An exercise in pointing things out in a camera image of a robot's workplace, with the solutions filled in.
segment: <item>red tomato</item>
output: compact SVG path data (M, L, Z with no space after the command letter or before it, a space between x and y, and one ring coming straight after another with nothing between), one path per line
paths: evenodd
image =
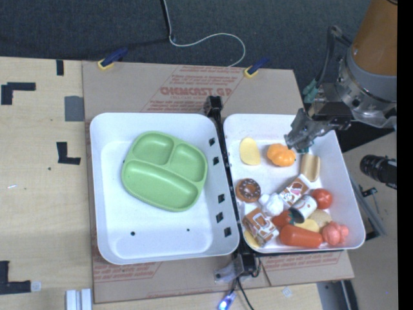
M331 206L333 197L326 189L314 189L311 196L317 201L318 209L327 209Z

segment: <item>black hole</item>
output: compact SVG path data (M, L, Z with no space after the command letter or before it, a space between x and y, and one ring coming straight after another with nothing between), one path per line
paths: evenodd
M217 219L217 223L224 219L224 214L220 212L218 215L215 216Z
M227 236L230 236L230 235L231 235L231 228L230 228L230 227L227 227L227 228L224 230L224 235L225 235L225 238L226 238Z

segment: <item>green plate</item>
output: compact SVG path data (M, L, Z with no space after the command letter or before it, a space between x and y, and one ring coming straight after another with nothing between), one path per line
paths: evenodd
M142 133L122 166L125 189L141 201L168 211L185 211L198 200L207 177L205 155L162 132Z

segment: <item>chocolate donut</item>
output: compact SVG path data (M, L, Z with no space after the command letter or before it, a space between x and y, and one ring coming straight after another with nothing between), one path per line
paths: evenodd
M244 202L255 202L261 196L261 187L254 179L245 178L238 182L235 194Z

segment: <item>sausage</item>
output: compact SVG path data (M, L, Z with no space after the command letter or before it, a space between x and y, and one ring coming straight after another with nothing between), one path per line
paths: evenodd
M291 224L285 225L279 234L279 239L285 245L317 248L323 242L320 233L309 231Z

